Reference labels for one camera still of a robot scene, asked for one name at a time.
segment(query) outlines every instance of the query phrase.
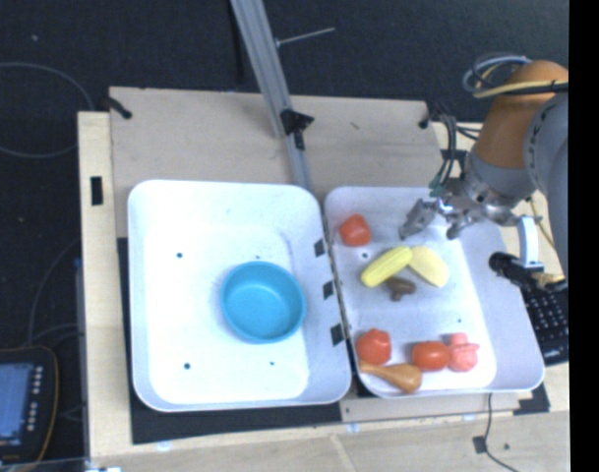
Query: blue bowl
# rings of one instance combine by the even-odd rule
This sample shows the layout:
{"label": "blue bowl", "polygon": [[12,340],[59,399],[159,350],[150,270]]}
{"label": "blue bowl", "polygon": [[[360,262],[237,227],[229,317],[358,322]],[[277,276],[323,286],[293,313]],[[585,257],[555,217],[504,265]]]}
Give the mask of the blue bowl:
{"label": "blue bowl", "polygon": [[232,269],[220,288],[220,308],[231,329],[252,343],[281,341],[306,318],[306,298],[295,277],[266,262]]}

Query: black bracket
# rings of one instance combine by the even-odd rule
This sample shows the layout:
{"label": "black bracket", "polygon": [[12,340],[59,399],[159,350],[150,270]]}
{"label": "black bracket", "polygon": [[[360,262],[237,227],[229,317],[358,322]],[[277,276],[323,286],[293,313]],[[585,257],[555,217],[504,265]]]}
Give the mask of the black bracket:
{"label": "black bracket", "polygon": [[290,109],[281,112],[280,117],[286,135],[292,135],[295,139],[295,146],[299,148],[299,150],[305,150],[306,144],[303,140],[303,130],[310,126],[315,118],[310,117],[309,115],[300,114],[299,112],[294,112]]}

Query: red tomato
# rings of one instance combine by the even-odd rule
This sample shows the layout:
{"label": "red tomato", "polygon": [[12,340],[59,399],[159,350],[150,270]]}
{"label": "red tomato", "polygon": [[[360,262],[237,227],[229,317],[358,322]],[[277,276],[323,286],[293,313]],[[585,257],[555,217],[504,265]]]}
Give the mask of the red tomato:
{"label": "red tomato", "polygon": [[338,227],[342,242],[348,247],[362,247],[371,241],[371,230],[365,218],[354,213]]}
{"label": "red tomato", "polygon": [[368,364],[381,366],[390,358],[390,336],[388,332],[372,328],[356,341],[356,353]]}
{"label": "red tomato", "polygon": [[413,364],[422,371],[440,371],[449,362],[449,348],[441,341],[418,342],[413,346]]}

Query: dark background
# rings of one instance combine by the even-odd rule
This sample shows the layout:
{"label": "dark background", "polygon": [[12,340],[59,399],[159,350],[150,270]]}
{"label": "dark background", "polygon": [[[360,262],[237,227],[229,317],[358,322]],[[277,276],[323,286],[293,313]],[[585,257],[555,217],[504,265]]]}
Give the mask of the dark background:
{"label": "dark background", "polygon": [[[510,51],[569,66],[569,0],[264,0],[292,94],[441,101],[460,121],[488,102],[460,80],[479,55]],[[239,59],[244,59],[244,76]],[[111,86],[256,91],[236,55],[226,0],[0,0],[0,348],[77,319],[81,260],[76,113]],[[53,158],[44,152],[69,149]],[[78,335],[54,348],[63,414],[46,458],[82,456]]]}

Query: toy food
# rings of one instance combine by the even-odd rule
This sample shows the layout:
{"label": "toy food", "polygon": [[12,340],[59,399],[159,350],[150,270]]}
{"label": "toy food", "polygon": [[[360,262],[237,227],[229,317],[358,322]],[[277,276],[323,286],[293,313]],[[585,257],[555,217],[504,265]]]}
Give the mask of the toy food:
{"label": "toy food", "polygon": [[389,361],[391,352],[388,332],[372,328],[356,341],[358,358],[374,365],[383,365]]}
{"label": "toy food", "polygon": [[422,371],[440,371],[449,363],[449,348],[441,341],[423,341],[413,346],[412,361]]}
{"label": "toy food", "polygon": [[371,241],[371,230],[365,218],[354,213],[338,227],[340,239],[348,247],[362,247]]}
{"label": "toy food", "polygon": [[358,367],[361,373],[378,376],[406,393],[412,393],[421,386],[421,369],[413,364],[375,366],[361,360]]}
{"label": "toy food", "polygon": [[480,346],[467,340],[465,332],[457,332],[449,337],[448,367],[453,371],[466,372],[478,363],[478,348]]}
{"label": "toy food", "polygon": [[412,294],[417,290],[416,285],[412,281],[400,278],[399,276],[392,276],[385,281],[385,285],[390,290],[390,299],[392,301],[399,301],[404,294]]}
{"label": "toy food", "polygon": [[419,245],[413,247],[411,253],[409,267],[422,278],[437,287],[448,282],[449,267],[433,249]]}
{"label": "toy food", "polygon": [[412,258],[410,247],[391,248],[365,267],[360,280],[368,287],[380,285],[408,266]]}

